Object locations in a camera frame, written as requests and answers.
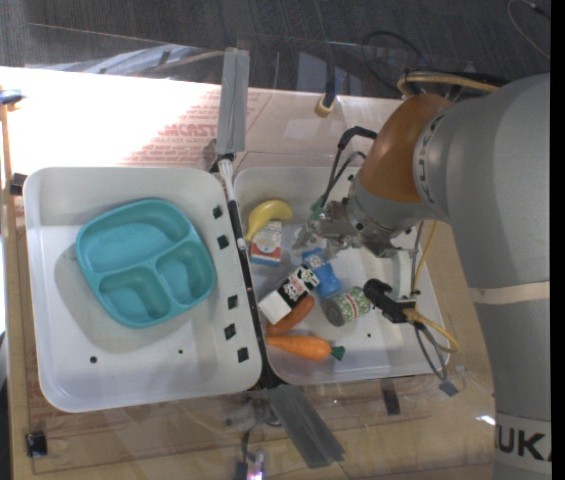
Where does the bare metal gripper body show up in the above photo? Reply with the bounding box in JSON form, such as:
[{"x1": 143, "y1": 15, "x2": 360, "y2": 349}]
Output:
[{"x1": 311, "y1": 199, "x2": 419, "y2": 260}]

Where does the blue bottle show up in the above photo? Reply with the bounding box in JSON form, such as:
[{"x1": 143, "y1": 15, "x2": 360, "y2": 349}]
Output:
[{"x1": 301, "y1": 247, "x2": 344, "y2": 299}]

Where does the white and red carton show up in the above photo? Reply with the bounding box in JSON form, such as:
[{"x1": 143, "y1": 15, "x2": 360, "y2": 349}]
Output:
[{"x1": 248, "y1": 219, "x2": 284, "y2": 268}]

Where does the yellow banana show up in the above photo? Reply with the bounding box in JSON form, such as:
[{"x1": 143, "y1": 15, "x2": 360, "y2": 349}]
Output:
[{"x1": 244, "y1": 198, "x2": 295, "y2": 242}]

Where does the black and white cow carton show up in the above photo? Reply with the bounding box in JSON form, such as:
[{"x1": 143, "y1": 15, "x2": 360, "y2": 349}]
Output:
[{"x1": 257, "y1": 263, "x2": 322, "y2": 326}]

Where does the green can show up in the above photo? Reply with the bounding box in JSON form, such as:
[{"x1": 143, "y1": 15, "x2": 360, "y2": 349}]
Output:
[{"x1": 322, "y1": 285, "x2": 374, "y2": 328}]

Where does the orange-brown sausage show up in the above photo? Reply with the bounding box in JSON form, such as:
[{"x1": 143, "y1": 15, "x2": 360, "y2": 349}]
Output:
[{"x1": 266, "y1": 294, "x2": 317, "y2": 338}]

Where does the orange carrot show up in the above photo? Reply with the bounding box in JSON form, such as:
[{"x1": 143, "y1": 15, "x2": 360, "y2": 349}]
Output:
[{"x1": 265, "y1": 334, "x2": 347, "y2": 363}]

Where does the white plastic tray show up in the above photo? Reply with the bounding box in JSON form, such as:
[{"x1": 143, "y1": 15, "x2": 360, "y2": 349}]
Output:
[
  {"x1": 21, "y1": 166, "x2": 264, "y2": 414},
  {"x1": 231, "y1": 166, "x2": 453, "y2": 387}
]

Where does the brown cardboard board red print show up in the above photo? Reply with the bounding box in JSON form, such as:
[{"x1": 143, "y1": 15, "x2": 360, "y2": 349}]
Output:
[{"x1": 0, "y1": 65, "x2": 496, "y2": 475}]

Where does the blue divided plate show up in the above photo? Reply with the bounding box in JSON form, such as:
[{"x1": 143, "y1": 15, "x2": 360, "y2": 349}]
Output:
[{"x1": 74, "y1": 197, "x2": 219, "y2": 330}]

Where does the black cylinder on white bracket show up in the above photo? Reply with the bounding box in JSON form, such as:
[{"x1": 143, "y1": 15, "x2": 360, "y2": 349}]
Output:
[{"x1": 363, "y1": 246, "x2": 421, "y2": 325}]

